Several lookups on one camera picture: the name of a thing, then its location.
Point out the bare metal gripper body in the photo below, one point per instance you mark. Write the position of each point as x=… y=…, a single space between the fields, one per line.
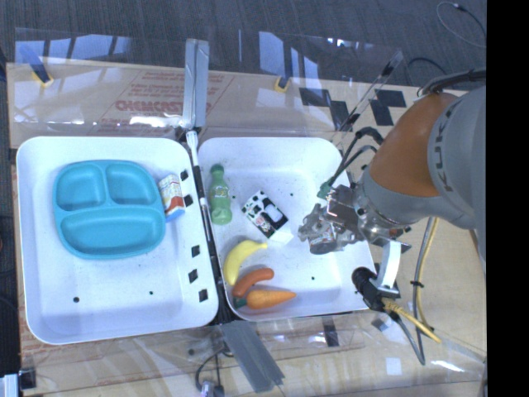
x=345 y=209

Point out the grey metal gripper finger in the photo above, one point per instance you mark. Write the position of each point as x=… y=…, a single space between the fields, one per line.
x=309 y=225
x=347 y=240

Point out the small red and white can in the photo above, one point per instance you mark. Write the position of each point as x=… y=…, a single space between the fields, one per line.
x=323 y=240

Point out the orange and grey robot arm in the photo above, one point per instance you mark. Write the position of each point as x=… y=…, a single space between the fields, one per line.
x=413 y=147

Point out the black and white cow-print carton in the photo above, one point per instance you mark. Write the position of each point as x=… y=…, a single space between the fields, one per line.
x=264 y=215

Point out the white plastic tray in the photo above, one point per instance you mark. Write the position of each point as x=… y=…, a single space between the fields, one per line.
x=301 y=172
x=103 y=296

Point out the orange-brown sausage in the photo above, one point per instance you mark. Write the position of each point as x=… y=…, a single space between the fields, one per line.
x=254 y=279

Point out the yellow banana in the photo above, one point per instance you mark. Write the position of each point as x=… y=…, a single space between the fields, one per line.
x=235 y=259

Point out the orange carrot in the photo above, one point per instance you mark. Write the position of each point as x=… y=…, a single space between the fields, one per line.
x=268 y=299

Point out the green plastic bottle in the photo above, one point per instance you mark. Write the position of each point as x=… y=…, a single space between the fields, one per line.
x=220 y=205

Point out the brown cardboard board, red print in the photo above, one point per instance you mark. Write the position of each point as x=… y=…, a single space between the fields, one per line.
x=289 y=106

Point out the white red and blue carton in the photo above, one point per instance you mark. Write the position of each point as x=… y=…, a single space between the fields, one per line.
x=171 y=194

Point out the blue divided plate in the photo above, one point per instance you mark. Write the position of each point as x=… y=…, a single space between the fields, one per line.
x=107 y=230

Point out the black cylinder on white bracket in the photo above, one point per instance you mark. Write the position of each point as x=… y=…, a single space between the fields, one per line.
x=370 y=288

